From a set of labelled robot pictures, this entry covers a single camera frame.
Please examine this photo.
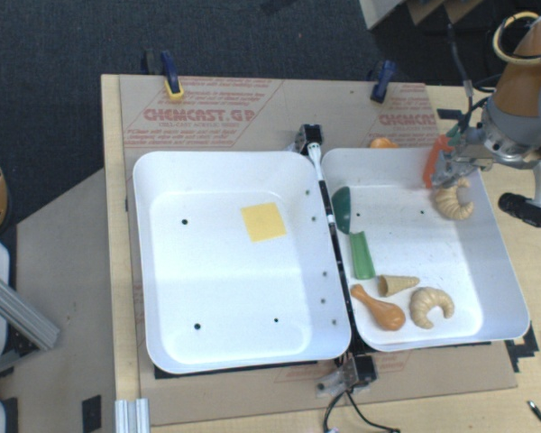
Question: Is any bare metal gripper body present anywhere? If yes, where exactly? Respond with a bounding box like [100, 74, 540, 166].
[440, 129, 541, 184]

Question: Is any orange curved toy piece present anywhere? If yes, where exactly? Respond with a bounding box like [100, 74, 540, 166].
[422, 134, 454, 190]

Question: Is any beige toy croissant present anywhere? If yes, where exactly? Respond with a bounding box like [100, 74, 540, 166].
[408, 286, 456, 330]
[434, 177, 475, 221]

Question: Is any white plastic tray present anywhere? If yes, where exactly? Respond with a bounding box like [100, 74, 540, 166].
[319, 146, 532, 354]
[131, 150, 353, 375]

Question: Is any dark green rounded toy piece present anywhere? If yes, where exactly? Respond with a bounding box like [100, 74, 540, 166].
[330, 185, 353, 235]

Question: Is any light green half-tube toy piece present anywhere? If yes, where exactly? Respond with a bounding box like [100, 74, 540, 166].
[348, 230, 377, 281]

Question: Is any tan ice cream cone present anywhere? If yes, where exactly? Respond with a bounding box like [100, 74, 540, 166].
[377, 274, 421, 299]

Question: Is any thin black and white rod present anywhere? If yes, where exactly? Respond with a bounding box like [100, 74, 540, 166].
[307, 142, 358, 356]

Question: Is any orange-brown toy chicken drumstick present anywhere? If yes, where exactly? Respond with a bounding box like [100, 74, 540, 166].
[350, 283, 408, 332]

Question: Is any yellow square cheese slice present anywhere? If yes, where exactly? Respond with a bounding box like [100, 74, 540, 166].
[239, 201, 288, 244]

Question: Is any brown cardboard board, red print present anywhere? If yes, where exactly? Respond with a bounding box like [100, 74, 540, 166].
[116, 74, 520, 428]

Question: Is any black cylinder on white bracket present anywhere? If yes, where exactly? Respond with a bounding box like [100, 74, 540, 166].
[497, 157, 541, 229]

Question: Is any black block with thin wires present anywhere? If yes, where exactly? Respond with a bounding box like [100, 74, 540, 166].
[315, 354, 381, 397]
[291, 123, 325, 156]

